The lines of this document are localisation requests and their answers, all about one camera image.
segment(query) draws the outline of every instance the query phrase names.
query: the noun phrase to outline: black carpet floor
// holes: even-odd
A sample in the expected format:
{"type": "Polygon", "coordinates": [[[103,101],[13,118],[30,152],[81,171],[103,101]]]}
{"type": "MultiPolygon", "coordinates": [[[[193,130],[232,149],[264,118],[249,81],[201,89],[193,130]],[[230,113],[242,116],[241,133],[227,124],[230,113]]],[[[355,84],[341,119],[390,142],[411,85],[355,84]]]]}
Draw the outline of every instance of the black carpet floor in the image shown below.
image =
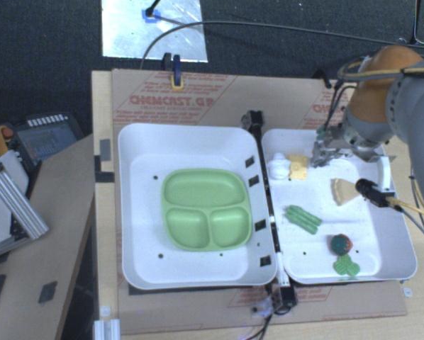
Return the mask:
{"type": "MultiPolygon", "coordinates": [[[[412,36],[415,0],[200,0],[204,20],[255,21],[396,43],[412,36]]],[[[419,38],[424,40],[424,0],[419,38]]],[[[384,44],[266,28],[205,27],[209,63],[191,72],[329,77],[384,44]]],[[[101,53],[101,0],[0,0],[0,123],[49,111],[74,113],[91,132],[91,71],[137,68],[101,53]]],[[[160,63],[147,62],[146,69],[160,63]]]]}

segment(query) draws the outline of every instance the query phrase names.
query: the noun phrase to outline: black device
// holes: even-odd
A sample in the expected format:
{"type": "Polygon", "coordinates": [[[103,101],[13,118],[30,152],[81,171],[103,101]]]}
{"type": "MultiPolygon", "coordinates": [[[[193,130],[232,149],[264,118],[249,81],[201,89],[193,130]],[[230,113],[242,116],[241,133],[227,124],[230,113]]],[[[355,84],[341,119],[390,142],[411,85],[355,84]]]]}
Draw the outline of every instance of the black device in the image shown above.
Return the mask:
{"type": "Polygon", "coordinates": [[[30,115],[23,123],[0,125],[0,156],[12,149],[30,173],[39,162],[83,138],[71,113],[30,115]]]}

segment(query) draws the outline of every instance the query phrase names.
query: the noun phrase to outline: cardboard sheet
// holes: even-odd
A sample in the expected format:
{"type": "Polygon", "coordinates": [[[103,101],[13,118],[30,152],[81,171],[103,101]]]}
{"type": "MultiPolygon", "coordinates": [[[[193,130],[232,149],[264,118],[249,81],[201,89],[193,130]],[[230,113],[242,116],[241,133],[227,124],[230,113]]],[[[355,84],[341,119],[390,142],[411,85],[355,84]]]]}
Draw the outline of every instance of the cardboard sheet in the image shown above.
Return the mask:
{"type": "MultiPolygon", "coordinates": [[[[116,189],[119,318],[122,334],[262,324],[251,309],[267,294],[263,287],[139,291],[129,288],[121,268],[120,183],[117,136],[127,124],[240,126],[248,110],[264,112],[263,130],[316,129],[327,115],[333,90],[313,79],[282,79],[184,73],[184,90],[173,91],[168,72],[112,72],[113,146],[116,189]]],[[[345,96],[342,105],[347,103],[345,96]]],[[[337,112],[332,123],[341,119],[337,112]]],[[[317,322],[406,315],[396,281],[308,286],[299,304],[274,323],[317,322]]]]}

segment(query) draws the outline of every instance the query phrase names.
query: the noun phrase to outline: yellow toy cheese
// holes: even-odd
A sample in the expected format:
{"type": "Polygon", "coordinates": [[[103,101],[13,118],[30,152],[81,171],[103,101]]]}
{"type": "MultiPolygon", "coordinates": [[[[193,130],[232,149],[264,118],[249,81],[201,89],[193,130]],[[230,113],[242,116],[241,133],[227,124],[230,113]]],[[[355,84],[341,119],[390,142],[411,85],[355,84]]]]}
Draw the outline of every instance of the yellow toy cheese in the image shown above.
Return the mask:
{"type": "Polygon", "coordinates": [[[289,155],[288,159],[291,160],[291,165],[289,166],[289,178],[297,180],[306,180],[308,157],[289,155]]]}

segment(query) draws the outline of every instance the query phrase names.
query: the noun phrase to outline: aluminum foil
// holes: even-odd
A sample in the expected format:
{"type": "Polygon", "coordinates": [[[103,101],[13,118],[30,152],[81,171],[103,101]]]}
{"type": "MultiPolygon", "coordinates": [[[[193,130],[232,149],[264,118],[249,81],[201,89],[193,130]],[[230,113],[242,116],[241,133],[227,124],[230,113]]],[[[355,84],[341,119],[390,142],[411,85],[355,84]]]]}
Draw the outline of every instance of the aluminum foil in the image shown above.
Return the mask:
{"type": "MultiPolygon", "coordinates": [[[[145,9],[153,2],[102,0],[104,57],[141,58],[160,34],[179,24],[201,21],[199,0],[161,0],[154,15],[162,19],[145,16],[145,9]]],[[[180,55],[185,62],[207,62],[203,26],[181,29],[164,37],[147,58],[160,60],[166,52],[180,55]]]]}

